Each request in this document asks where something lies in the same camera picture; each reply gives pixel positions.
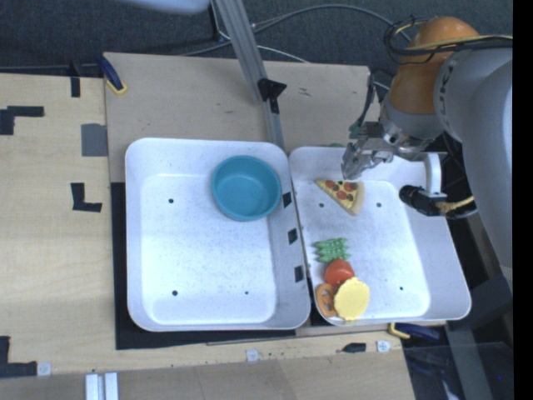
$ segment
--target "pizza crust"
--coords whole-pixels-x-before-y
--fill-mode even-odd
[[[315,183],[351,215],[355,216],[361,211],[365,198],[363,182],[317,179]]]

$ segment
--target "black mat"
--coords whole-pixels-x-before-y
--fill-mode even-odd
[[[293,330],[148,332],[134,323],[127,311],[126,278],[126,184],[111,184],[113,275],[115,279],[115,331],[117,350],[162,348],[190,343],[279,338],[296,335]]]

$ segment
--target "metal bar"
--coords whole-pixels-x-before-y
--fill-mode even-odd
[[[267,78],[267,71],[263,65],[257,48],[256,39],[250,26],[250,21],[242,0],[214,0],[221,14],[224,25],[232,38],[232,46],[241,64],[248,85],[252,92],[252,99],[259,103],[262,98],[257,83]],[[266,118],[266,131],[269,141],[284,148],[281,122],[278,114],[271,110],[268,100],[263,102],[263,113]]]

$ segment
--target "yellow round disc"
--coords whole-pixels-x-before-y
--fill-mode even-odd
[[[346,280],[333,298],[336,313],[345,320],[361,316],[370,302],[370,288],[357,277]]]

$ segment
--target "table surface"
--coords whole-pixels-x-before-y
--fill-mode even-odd
[[[68,77],[0,74],[0,109],[45,109],[44,117],[16,117],[14,134],[0,136],[0,335],[11,337],[9,362],[51,363],[55,375],[125,372],[244,363],[246,350],[256,349],[261,361],[289,360],[282,365],[287,375],[305,368],[288,363],[339,360],[338,351],[357,342],[367,345],[368,358],[353,359],[368,360],[368,371],[356,377],[362,383],[372,366],[385,366],[384,358],[376,358],[383,353],[372,353],[377,340],[386,340],[392,351],[400,350],[387,366],[401,380],[404,398],[412,398],[400,340],[383,326],[360,332],[304,326],[283,339],[115,349],[110,182],[123,181],[126,145],[143,136],[266,138],[237,61],[107,56],[128,85],[122,97],[98,78],[81,78],[81,96],[72,97]],[[176,85],[167,67],[186,81]],[[364,103],[365,67],[266,62],[266,68],[269,77],[289,84],[280,97],[287,151],[346,142]],[[168,100],[178,86],[181,92]],[[371,113],[377,111],[374,104]],[[82,155],[81,126],[91,123],[107,126],[109,157]],[[84,183],[85,200],[102,203],[101,212],[72,210],[71,183]]]

